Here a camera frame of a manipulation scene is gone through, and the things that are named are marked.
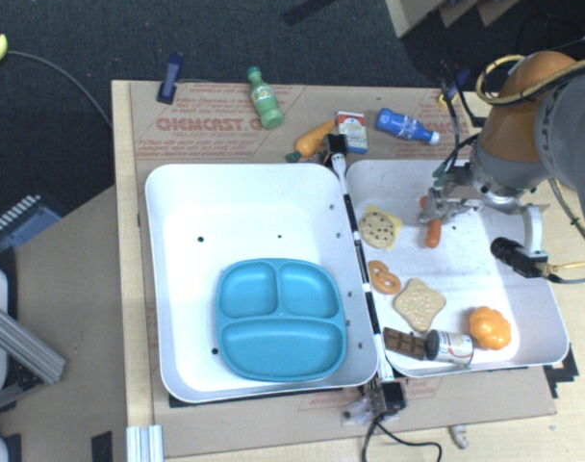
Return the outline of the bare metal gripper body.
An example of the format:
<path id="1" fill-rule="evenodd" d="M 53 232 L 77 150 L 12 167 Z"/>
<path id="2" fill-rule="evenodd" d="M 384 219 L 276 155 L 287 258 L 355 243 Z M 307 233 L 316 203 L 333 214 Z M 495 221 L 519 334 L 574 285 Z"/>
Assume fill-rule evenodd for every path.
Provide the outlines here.
<path id="1" fill-rule="evenodd" d="M 467 211 L 490 208 L 515 214 L 521 208 L 522 194 L 522 189 L 502 184 L 478 164 L 452 167 L 436 181 L 437 206 L 441 202 L 458 202 Z"/>

